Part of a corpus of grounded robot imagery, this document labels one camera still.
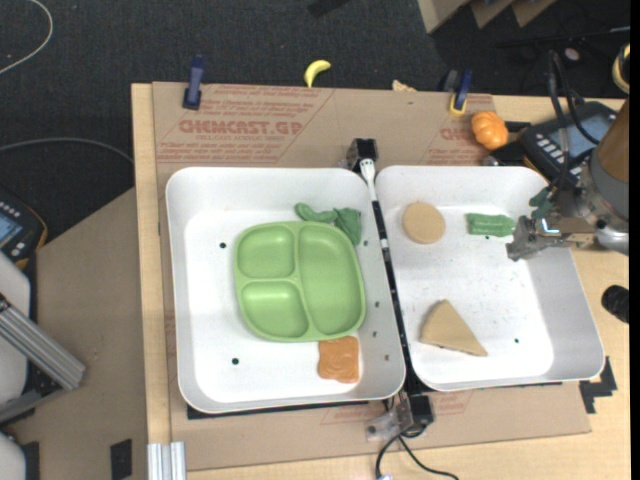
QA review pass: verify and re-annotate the orange toast slice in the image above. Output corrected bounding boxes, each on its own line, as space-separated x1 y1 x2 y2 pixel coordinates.
316 335 362 385

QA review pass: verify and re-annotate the green toy lettuce leaf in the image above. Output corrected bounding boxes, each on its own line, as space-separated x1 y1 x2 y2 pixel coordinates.
332 207 363 248

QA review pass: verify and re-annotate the yellow banana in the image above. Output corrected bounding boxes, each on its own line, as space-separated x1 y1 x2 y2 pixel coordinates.
304 59 333 90

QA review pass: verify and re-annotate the orange toy pumpkin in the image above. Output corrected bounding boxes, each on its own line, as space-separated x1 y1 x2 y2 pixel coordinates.
470 110 510 151

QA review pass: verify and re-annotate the white plastic tray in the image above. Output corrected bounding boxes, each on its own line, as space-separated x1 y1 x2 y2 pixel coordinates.
164 166 407 414
373 164 606 393

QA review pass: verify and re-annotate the green divided plate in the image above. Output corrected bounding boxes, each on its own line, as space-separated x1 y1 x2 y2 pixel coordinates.
232 220 368 344

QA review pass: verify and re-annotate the green toy bean bundle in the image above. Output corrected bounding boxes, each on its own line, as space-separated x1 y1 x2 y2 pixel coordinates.
465 212 517 237

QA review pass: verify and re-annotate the thin black and white rod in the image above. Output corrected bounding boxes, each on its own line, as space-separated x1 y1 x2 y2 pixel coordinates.
359 159 415 395

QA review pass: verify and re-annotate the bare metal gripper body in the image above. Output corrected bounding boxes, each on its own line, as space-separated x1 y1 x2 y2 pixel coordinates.
535 206 631 257

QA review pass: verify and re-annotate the tan pizza slice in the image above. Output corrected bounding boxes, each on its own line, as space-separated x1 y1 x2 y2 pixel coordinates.
418 298 489 358

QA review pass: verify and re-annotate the tan round biscuit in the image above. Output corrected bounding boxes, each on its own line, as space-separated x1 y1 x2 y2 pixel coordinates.
401 201 447 246

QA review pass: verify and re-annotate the brown cardboard board red print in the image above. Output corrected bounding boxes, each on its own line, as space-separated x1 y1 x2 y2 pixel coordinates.
151 81 593 472

